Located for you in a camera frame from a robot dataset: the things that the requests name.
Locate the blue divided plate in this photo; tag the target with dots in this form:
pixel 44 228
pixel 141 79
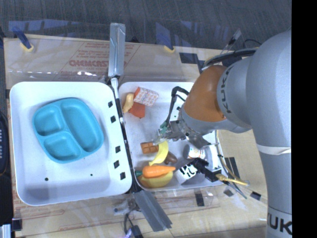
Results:
pixel 71 123

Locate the yellow banana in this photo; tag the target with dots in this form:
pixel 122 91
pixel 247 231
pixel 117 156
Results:
pixel 162 154

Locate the brown cardboard board red print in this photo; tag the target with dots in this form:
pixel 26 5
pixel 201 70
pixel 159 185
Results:
pixel 74 56

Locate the brown toy sausage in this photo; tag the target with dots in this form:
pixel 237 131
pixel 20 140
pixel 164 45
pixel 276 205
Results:
pixel 171 158

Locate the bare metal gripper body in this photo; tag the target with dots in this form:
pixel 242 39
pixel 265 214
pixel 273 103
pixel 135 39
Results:
pixel 177 130

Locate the white carton with black patches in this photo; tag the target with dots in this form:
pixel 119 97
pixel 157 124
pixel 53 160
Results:
pixel 184 173

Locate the black cylinder on white bracket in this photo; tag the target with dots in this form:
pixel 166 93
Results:
pixel 207 172

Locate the orange and white carton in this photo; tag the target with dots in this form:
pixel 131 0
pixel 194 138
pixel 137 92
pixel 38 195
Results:
pixel 146 97

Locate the brown toy biscuit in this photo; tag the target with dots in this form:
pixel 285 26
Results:
pixel 148 148

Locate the pale yellow toy food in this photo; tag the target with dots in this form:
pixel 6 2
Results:
pixel 128 103

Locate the yellow rounded toy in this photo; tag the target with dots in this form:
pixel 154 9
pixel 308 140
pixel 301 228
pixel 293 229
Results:
pixel 158 182

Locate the white plastic tray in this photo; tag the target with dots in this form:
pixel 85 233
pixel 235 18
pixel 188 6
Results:
pixel 148 125
pixel 74 182

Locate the orange cube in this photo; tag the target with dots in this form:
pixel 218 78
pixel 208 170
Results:
pixel 137 110

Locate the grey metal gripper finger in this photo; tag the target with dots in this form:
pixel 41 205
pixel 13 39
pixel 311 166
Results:
pixel 168 137
pixel 159 136

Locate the small white printed can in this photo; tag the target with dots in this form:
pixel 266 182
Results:
pixel 196 153

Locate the orange carrot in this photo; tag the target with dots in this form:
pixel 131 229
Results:
pixel 156 171

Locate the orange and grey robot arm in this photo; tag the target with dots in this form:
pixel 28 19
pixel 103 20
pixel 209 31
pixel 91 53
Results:
pixel 270 88

